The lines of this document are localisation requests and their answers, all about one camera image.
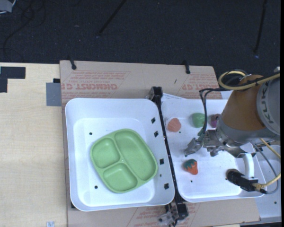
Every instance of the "green plate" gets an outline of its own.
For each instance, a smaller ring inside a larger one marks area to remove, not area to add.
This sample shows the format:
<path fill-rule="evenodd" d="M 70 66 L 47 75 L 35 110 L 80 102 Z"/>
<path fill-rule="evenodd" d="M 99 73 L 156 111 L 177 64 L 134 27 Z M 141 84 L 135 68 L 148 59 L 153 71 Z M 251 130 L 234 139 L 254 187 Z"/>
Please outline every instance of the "green plate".
<path fill-rule="evenodd" d="M 90 149 L 90 158 L 105 185 L 117 193 L 140 187 L 158 171 L 151 149 L 130 129 L 114 131 L 98 139 Z"/>

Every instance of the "green object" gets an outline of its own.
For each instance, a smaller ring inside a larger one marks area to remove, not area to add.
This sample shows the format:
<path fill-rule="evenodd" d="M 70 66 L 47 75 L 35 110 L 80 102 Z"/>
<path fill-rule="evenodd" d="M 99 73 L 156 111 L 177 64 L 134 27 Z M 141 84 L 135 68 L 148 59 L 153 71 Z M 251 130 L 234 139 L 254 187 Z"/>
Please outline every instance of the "green object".
<path fill-rule="evenodd" d="M 151 149 L 130 129 L 114 131 L 98 139 L 90 149 L 90 158 L 105 185 L 117 193 L 140 187 L 158 171 Z"/>
<path fill-rule="evenodd" d="M 205 114 L 204 113 L 194 113 L 193 114 L 193 124 L 196 128 L 203 127 L 205 122 Z"/>

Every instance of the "white tray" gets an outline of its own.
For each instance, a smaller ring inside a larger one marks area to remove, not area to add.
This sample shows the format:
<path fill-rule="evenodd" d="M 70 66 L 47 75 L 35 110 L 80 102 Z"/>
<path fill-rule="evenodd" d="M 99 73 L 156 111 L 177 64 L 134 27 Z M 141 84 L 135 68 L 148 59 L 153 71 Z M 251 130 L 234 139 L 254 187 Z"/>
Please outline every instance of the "white tray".
<path fill-rule="evenodd" d="M 71 201 L 76 208 L 82 211 L 106 210 L 166 205 L 173 200 L 175 188 L 159 111 L 152 101 L 75 98 L 67 103 L 65 113 Z M 145 140 L 157 160 L 158 172 L 135 190 L 115 193 L 102 182 L 89 151 L 97 139 L 124 128 L 136 131 Z"/>
<path fill-rule="evenodd" d="M 206 101 L 207 115 L 221 114 L 227 100 L 211 99 Z M 169 99 L 162 103 L 162 114 L 166 122 L 171 118 L 178 118 L 182 127 L 179 132 L 166 130 L 170 154 L 175 169 L 179 194 L 188 202 L 203 202 L 225 199 L 260 197 L 259 192 L 247 192 L 226 180 L 228 169 L 238 169 L 245 173 L 245 165 L 242 158 L 235 158 L 226 151 L 219 151 L 217 156 L 211 157 L 205 148 L 201 148 L 187 157 L 184 150 L 193 137 L 198 138 L 201 128 L 194 128 L 192 124 L 193 113 L 204 113 L 200 99 Z M 251 144 L 245 145 L 246 152 L 254 152 Z M 195 159 L 198 166 L 198 174 L 192 175 L 182 168 L 182 164 L 189 159 Z M 260 169 L 257 156 L 253 157 L 255 165 L 255 177 L 260 183 L 264 177 Z"/>

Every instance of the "dark fabric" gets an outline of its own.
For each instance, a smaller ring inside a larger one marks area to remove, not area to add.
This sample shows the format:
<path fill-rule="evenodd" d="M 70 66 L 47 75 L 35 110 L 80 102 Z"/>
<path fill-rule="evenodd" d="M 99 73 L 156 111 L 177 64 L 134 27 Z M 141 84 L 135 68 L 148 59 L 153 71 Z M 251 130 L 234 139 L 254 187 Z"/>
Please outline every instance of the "dark fabric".
<path fill-rule="evenodd" d="M 18 0 L 0 15 L 0 62 L 136 62 L 270 75 L 280 66 L 281 0 Z"/>

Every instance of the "yellow cable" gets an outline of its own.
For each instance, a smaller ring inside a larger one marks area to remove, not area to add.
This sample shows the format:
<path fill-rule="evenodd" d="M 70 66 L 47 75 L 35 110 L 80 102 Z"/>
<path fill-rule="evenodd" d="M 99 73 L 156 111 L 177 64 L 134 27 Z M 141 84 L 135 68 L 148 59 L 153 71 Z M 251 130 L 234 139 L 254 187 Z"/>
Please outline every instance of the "yellow cable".
<path fill-rule="evenodd" d="M 245 73 L 243 72 L 240 72 L 240 71 L 228 71 L 228 72 L 225 72 L 223 73 L 222 75 L 220 75 L 219 79 L 218 79 L 218 83 L 221 87 L 225 88 L 225 89 L 228 89 L 228 90 L 244 90 L 244 89 L 247 89 L 247 88 L 250 88 L 250 87 L 254 87 L 254 86 L 257 86 L 259 84 L 262 84 L 264 82 L 267 82 L 267 81 L 270 81 L 270 80 L 273 80 L 275 78 L 279 78 L 280 77 L 280 72 L 275 74 L 275 75 L 272 75 L 266 79 L 259 79 L 257 82 L 252 82 L 250 84 L 247 84 L 247 85 L 243 85 L 243 86 L 227 86 L 226 84 L 224 84 L 222 82 L 222 78 L 228 74 L 240 74 L 242 76 L 245 76 Z"/>
<path fill-rule="evenodd" d="M 268 145 L 268 143 L 263 139 L 260 138 L 260 140 L 276 155 L 281 159 L 281 156 L 279 155 L 279 153 L 277 153 L 270 145 Z M 279 178 L 281 177 L 281 172 L 278 174 L 278 176 L 276 176 L 273 180 L 269 181 L 266 184 L 260 184 L 260 183 L 254 183 L 253 185 L 255 186 L 256 189 L 260 190 L 261 188 L 265 188 L 271 184 L 273 184 L 274 182 L 276 182 Z"/>

